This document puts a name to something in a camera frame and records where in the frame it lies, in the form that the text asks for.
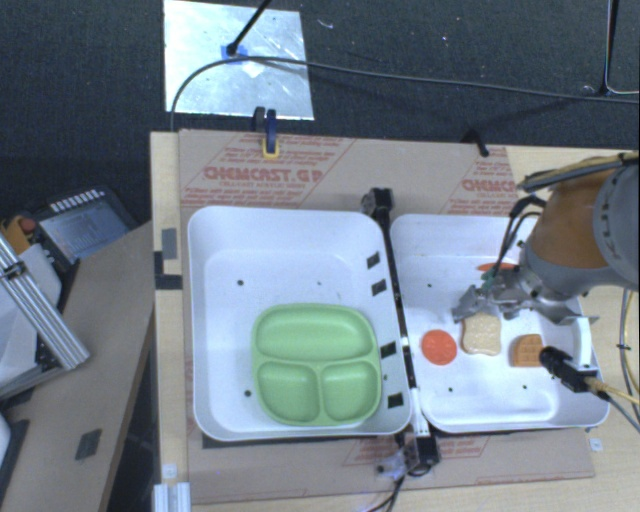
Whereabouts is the orange round slice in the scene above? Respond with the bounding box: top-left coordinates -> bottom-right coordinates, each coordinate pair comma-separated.
419,329 -> 459,367

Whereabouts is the green divided plate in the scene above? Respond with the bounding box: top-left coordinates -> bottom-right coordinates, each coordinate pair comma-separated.
249,302 -> 384,428

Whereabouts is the brown cardboard board red print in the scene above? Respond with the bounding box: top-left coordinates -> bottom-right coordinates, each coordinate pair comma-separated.
177,128 -> 597,505

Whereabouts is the thin black and white rod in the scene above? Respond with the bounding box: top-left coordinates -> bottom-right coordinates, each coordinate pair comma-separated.
375,208 -> 429,437

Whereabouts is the white plastic tray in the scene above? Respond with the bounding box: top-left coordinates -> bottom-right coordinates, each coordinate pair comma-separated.
389,213 -> 612,435
187,204 -> 415,443

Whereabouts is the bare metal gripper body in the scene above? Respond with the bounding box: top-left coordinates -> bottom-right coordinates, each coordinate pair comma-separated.
480,277 -> 601,326

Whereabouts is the brown waffle biscuit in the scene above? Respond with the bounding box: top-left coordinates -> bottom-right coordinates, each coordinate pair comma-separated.
508,333 -> 546,371

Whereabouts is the black cylinder on white bracket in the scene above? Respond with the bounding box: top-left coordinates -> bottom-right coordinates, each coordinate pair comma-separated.
538,315 -> 602,395

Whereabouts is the pale bread slice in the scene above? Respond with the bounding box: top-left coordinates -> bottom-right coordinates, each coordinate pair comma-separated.
459,311 -> 503,358

